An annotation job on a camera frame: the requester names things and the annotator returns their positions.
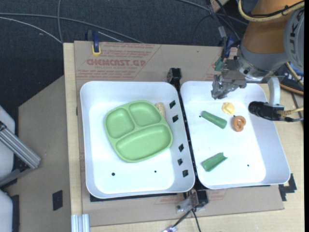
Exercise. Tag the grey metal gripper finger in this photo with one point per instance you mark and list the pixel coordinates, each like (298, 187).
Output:
(227, 91)
(216, 89)

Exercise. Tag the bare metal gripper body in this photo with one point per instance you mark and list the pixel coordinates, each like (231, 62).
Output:
(233, 75)

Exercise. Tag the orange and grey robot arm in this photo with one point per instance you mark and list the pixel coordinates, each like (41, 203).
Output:
(263, 35)

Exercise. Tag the yellow pasta shell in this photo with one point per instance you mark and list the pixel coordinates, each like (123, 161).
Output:
(228, 108)

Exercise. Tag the green tapered cylinder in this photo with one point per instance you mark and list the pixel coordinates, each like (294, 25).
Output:
(214, 120)

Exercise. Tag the orange pretzel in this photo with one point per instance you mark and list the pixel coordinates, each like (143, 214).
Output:
(237, 127)

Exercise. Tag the white plastic tray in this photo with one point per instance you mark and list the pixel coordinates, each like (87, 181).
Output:
(231, 149)
(135, 180)

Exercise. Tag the beige corn cob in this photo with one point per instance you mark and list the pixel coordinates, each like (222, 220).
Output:
(161, 108)

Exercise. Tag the green celery stick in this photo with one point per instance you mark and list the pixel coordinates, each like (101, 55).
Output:
(213, 162)

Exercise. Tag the green divided plate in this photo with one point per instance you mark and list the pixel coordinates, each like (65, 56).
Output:
(142, 136)

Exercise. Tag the brown cardboard board red print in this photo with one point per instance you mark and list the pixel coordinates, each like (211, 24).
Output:
(120, 64)

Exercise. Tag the black cylinder on white bracket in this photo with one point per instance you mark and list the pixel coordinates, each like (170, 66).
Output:
(262, 110)

